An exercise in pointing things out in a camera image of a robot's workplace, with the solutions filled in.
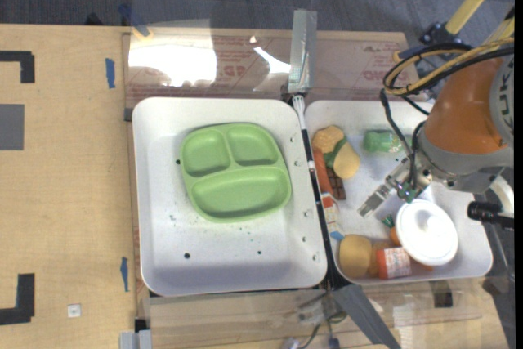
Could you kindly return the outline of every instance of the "white plate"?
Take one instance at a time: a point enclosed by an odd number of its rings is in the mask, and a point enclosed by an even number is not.
[[[406,102],[391,102],[392,117],[404,134],[412,134],[418,123],[426,116],[415,110]],[[391,193],[378,209],[366,218],[357,213],[364,203],[400,161],[404,153],[385,154],[369,153],[363,148],[364,134],[367,130],[391,129],[385,111],[379,101],[317,101],[310,104],[305,111],[306,125],[311,138],[314,133],[329,125],[337,125],[347,135],[355,151],[360,155],[361,164],[358,172],[343,182],[346,200],[338,201],[340,207],[340,224],[345,234],[364,235],[374,240],[388,239],[388,227],[381,220],[388,214],[396,217],[400,207],[405,203],[396,193]],[[493,263],[492,250],[484,227],[479,221],[467,216],[467,206],[474,200],[473,194],[448,190],[441,184],[432,184],[420,196],[443,208],[452,219],[458,232],[458,252],[454,259],[443,266],[435,266],[427,271],[420,266],[413,266],[413,274],[403,278],[380,280],[377,278],[353,279],[344,275],[339,269],[339,242],[331,239],[337,269],[350,282],[357,284],[390,284],[425,280],[447,280],[453,278],[475,278],[485,275]]]
[[[215,223],[192,208],[176,163],[185,136],[219,123],[255,123],[278,143],[292,196],[250,221]],[[296,112],[282,101],[149,98],[132,114],[141,273],[163,296],[309,288],[327,271]]]

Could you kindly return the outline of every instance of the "green bottle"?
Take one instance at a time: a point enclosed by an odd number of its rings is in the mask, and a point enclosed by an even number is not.
[[[375,130],[367,131],[363,139],[363,146],[372,153],[397,153],[403,150],[400,138],[392,131]]]

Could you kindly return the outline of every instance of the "green divided plate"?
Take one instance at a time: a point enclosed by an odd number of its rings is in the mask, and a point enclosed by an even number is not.
[[[200,128],[181,143],[180,156],[190,201],[208,220],[260,217],[290,199],[291,181],[279,147],[256,124]]]

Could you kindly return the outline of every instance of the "yellow cable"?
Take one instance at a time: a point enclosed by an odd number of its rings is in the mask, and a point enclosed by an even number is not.
[[[496,41],[493,41],[491,43],[486,43],[484,45],[480,45],[479,47],[473,48],[469,51],[463,52],[462,50],[436,50],[436,51],[430,51],[426,53],[417,54],[416,56],[410,57],[409,59],[405,60],[404,63],[401,65],[398,65],[394,71],[392,71],[390,74],[388,74],[385,79],[383,80],[383,84],[385,86],[385,92],[394,95],[394,96],[401,96],[405,94],[409,94],[412,91],[418,90],[421,86],[425,85],[426,83],[430,82],[432,79],[434,79],[436,76],[444,73],[446,70],[450,69],[451,67],[463,63],[464,61],[470,59],[473,56],[476,56],[477,54],[490,50],[490,49],[496,49],[501,47],[502,45],[514,43],[514,37],[499,39]],[[427,76],[424,78],[420,78],[416,83],[407,85],[405,87],[393,87],[392,83],[395,77],[397,77],[398,74],[400,74],[407,66],[420,61],[424,57],[429,56],[436,56],[440,54],[452,54],[452,53],[462,53],[460,56],[457,56],[453,58],[452,60],[446,62],[441,67],[438,67],[434,71],[430,72]]]

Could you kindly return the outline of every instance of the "wooden board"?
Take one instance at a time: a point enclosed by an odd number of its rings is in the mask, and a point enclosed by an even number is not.
[[[0,25],[0,50],[31,51],[36,68],[22,84],[17,63],[0,63],[0,103],[25,105],[23,151],[0,151],[0,308],[15,305],[18,274],[35,275],[35,315],[0,326],[2,347],[117,348],[134,329],[124,32]],[[82,315],[69,318],[69,304]]]

